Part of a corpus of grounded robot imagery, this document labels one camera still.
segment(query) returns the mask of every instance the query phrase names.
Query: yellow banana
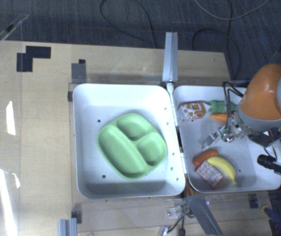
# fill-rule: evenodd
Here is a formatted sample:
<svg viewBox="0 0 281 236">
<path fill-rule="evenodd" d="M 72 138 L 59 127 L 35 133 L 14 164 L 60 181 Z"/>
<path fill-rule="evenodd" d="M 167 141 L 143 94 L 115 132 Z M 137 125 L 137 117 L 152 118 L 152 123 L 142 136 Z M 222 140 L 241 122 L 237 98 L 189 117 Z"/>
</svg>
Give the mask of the yellow banana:
<svg viewBox="0 0 281 236">
<path fill-rule="evenodd" d="M 227 160 L 219 156 L 212 156 L 207 161 L 211 165 L 221 168 L 231 178 L 233 184 L 237 183 L 235 181 L 235 169 Z"/>
</svg>

